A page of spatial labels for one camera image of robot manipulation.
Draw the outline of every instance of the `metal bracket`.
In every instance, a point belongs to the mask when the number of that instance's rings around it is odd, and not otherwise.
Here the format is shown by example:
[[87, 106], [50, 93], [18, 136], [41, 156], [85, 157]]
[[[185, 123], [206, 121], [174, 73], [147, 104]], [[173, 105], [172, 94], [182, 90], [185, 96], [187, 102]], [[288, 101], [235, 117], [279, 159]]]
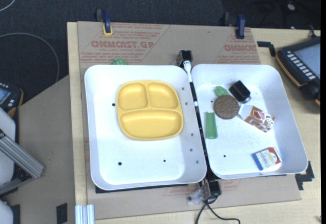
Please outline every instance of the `metal bracket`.
[[94, 205], [75, 206], [75, 223], [76, 224], [95, 224]]
[[0, 129], [0, 151], [12, 159], [19, 167], [34, 179], [39, 178], [44, 166], [34, 159], [16, 142]]
[[177, 56], [177, 59], [175, 60], [173, 65], [183, 68], [183, 62], [187, 61], [187, 60], [190, 62], [193, 60], [192, 51], [191, 50], [180, 50], [179, 54]]
[[200, 204], [210, 197], [210, 189], [207, 180], [199, 183], [199, 188], [186, 195], [187, 204]]
[[33, 180], [33, 179], [29, 178], [27, 180], [22, 181], [19, 178], [15, 178], [12, 181], [1, 186], [0, 195], [7, 195], [7, 194], [15, 191], [15, 189], [20, 187], [22, 184], [29, 183], [31, 180]]

